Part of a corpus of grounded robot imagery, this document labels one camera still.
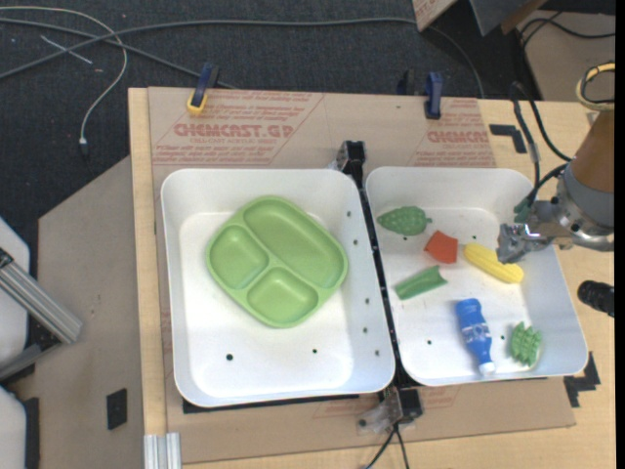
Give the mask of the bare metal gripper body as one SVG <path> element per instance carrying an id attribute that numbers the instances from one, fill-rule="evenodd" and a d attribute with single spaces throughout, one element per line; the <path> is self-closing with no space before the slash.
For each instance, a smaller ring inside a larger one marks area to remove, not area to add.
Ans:
<path id="1" fill-rule="evenodd" d="M 560 249 L 579 246 L 600 252 L 614 251 L 613 227 L 597 222 L 572 201 L 536 201 L 526 224 L 533 235 Z"/>

